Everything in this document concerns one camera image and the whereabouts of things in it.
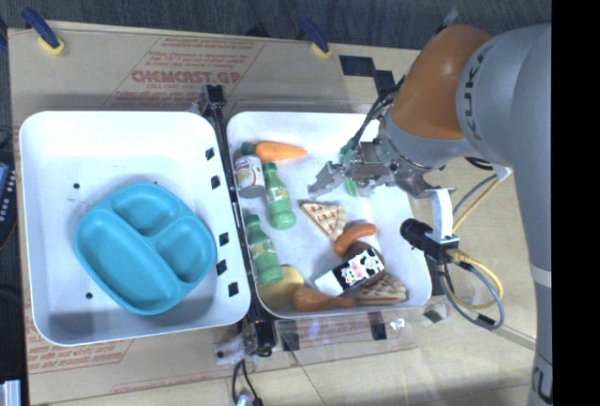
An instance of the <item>toy sausage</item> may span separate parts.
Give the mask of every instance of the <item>toy sausage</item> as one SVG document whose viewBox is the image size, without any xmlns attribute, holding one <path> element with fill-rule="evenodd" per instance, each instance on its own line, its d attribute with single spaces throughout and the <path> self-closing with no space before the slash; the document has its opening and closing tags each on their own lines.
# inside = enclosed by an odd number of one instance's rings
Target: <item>toy sausage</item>
<svg viewBox="0 0 600 406">
<path fill-rule="evenodd" d="M 353 226 L 348 231 L 341 234 L 341 236 L 337 239 L 336 243 L 334 244 L 334 252 L 337 254 L 337 256 L 343 257 L 354 241 L 364 236 L 371 236 L 376 232 L 377 228 L 374 224 L 370 222 L 364 224 L 357 224 L 356 226 Z"/>
</svg>

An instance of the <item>small can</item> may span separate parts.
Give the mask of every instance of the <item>small can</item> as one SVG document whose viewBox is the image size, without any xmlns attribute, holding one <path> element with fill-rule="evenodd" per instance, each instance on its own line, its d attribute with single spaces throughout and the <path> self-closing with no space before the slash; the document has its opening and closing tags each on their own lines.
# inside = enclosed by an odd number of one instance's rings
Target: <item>small can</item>
<svg viewBox="0 0 600 406">
<path fill-rule="evenodd" d="M 263 164 L 258 156 L 246 155 L 235 160 L 235 180 L 242 198 L 251 199 L 265 192 Z"/>
</svg>

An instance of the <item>green bottle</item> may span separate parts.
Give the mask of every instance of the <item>green bottle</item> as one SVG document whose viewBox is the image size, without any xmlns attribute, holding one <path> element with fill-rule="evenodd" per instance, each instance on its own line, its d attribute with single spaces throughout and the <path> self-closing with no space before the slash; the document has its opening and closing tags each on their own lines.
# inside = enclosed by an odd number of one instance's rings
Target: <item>green bottle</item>
<svg viewBox="0 0 600 406">
<path fill-rule="evenodd" d="M 259 282 L 263 286 L 273 286 L 283 280 L 283 269 L 279 265 L 278 254 L 271 238 L 261 229 L 261 220 L 257 215 L 246 216 L 247 240 L 250 254 Z"/>
<path fill-rule="evenodd" d="M 283 181 L 278 178 L 278 167 L 274 162 L 262 166 L 266 203 L 271 213 L 271 224 L 277 230 L 287 230 L 296 223 L 296 214 L 292 211 L 292 200 Z"/>
</svg>

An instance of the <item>blue plate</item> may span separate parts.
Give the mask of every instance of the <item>blue plate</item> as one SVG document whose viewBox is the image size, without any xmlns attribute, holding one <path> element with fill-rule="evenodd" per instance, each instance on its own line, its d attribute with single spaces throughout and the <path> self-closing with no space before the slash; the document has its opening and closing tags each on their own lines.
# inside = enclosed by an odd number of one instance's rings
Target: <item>blue plate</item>
<svg viewBox="0 0 600 406">
<path fill-rule="evenodd" d="M 178 304 L 215 264 L 217 245 L 198 217 L 167 189 L 135 183 L 79 221 L 75 253 L 123 308 L 159 314 Z"/>
</svg>

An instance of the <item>yellow cable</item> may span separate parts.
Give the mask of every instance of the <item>yellow cable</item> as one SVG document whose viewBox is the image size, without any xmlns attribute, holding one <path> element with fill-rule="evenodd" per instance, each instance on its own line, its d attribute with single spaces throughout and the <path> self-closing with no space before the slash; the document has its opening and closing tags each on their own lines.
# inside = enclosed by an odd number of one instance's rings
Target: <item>yellow cable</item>
<svg viewBox="0 0 600 406">
<path fill-rule="evenodd" d="M 473 209 L 475 209 L 475 207 L 477 207 L 480 204 L 480 202 L 482 202 L 487 197 L 487 195 L 499 184 L 500 179 L 498 179 L 498 177 L 494 178 L 494 180 L 487 187 L 487 189 L 483 193 L 481 193 L 481 196 L 479 196 L 475 201 L 473 201 L 473 203 L 465 210 L 465 212 L 462 213 L 462 215 L 460 215 L 460 217 L 455 221 L 452 233 L 455 233 L 457 231 L 458 226 L 460 226 L 462 221 L 464 221 L 467 218 L 467 216 L 473 211 Z"/>
<path fill-rule="evenodd" d="M 480 202 L 482 202 L 487 197 L 487 195 L 499 184 L 500 184 L 500 179 L 498 177 L 494 178 L 494 180 L 487 187 L 487 189 L 456 220 L 456 222 L 454 223 L 454 228 L 452 229 L 452 233 L 455 233 L 457 231 L 460 224 L 462 224 L 462 222 L 475 209 L 475 207 L 477 207 L 480 204 Z M 500 282 L 500 279 L 494 274 L 494 272 L 491 269 L 489 269 L 484 264 L 479 263 L 477 260 L 475 260 L 474 258 L 469 256 L 467 253 L 465 253 L 459 249 L 449 249 L 446 251 L 446 253 L 448 254 L 448 256 L 450 256 L 452 258 L 453 262 L 467 263 L 467 264 L 476 266 L 479 269 L 481 269 L 492 280 L 492 282 L 494 283 L 495 289 L 496 289 L 496 293 L 498 294 L 498 297 L 502 299 L 502 297 L 504 295 L 504 287 L 503 287 L 502 283 Z M 457 304 L 460 304 L 464 308 L 485 309 L 485 308 L 489 308 L 496 304 L 496 301 L 494 301 L 494 300 L 489 301 L 484 304 L 481 304 L 481 305 L 472 305 L 469 303 L 465 303 L 460 298 L 458 298 L 454 293 L 452 293 L 450 285 L 448 284 L 448 279 L 446 276 L 443 277 L 443 280 L 445 281 L 446 286 L 448 288 L 448 293 L 457 302 Z"/>
</svg>

